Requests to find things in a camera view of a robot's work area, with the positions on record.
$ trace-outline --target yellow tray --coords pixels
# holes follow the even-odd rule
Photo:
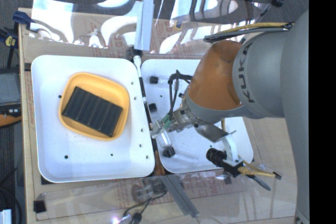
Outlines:
[[[75,120],[72,120],[66,116],[62,115],[72,92],[75,87],[80,87],[100,98],[103,98],[115,105],[122,107],[122,112],[120,114],[117,125],[114,129],[112,137],[108,137],[105,134],[98,132],[84,124],[81,124]],[[77,132],[88,137],[100,139],[100,140],[114,140],[118,138],[125,127],[127,115],[130,106],[130,97],[127,90],[120,84],[105,79],[103,77],[97,76],[95,74],[80,72],[76,73],[69,79],[67,85],[64,88],[62,97],[60,99],[60,106],[58,110],[58,115],[61,123],[68,129]]]

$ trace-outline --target chair wheel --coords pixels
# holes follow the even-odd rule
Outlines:
[[[276,7],[281,7],[284,4],[285,0],[272,0],[272,5]]]

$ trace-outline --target blue clamp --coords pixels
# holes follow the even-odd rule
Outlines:
[[[13,21],[13,29],[9,29],[7,27],[4,27],[3,30],[0,29],[0,41],[10,48],[7,62],[8,68],[11,67],[14,49],[18,48],[18,25],[25,24],[27,25],[26,29],[30,29],[30,23],[34,23],[34,21],[26,13],[18,10],[13,14]]]

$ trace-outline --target black rectangular object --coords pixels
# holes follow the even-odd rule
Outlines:
[[[112,137],[121,111],[120,106],[75,87],[62,115]]]

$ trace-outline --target white tray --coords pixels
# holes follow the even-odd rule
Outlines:
[[[69,78],[88,72],[123,85],[130,109],[121,136],[111,141],[73,132],[58,117],[59,95]],[[31,65],[38,167],[54,183],[144,177],[154,154],[137,69],[124,59],[39,56]]]
[[[170,60],[170,59],[151,59],[147,60],[142,65],[142,77],[144,80],[146,99],[148,104],[155,103],[158,111],[151,114],[152,121],[163,118],[169,111],[170,98],[169,86],[167,83],[150,84],[150,76],[157,76],[159,78],[168,80],[169,76],[178,70],[182,74],[193,75],[199,60]],[[187,83],[180,81],[179,93],[183,93],[187,87]],[[181,98],[177,97],[174,109],[177,109],[181,104]],[[247,134],[244,121],[241,117],[225,119],[225,127],[227,132],[236,130],[233,138],[237,145],[239,155],[251,162],[253,159],[253,149]],[[192,127],[184,129],[177,133],[170,133],[173,141],[174,149],[177,153],[188,155],[190,160],[197,162],[192,166],[185,163],[177,162],[173,158],[167,158],[162,155],[163,148],[158,145],[160,160],[166,170],[174,174],[198,172],[203,170],[215,169],[216,166],[206,158],[206,152],[211,148],[218,150],[224,149],[223,142],[212,143],[208,139],[199,135]]]

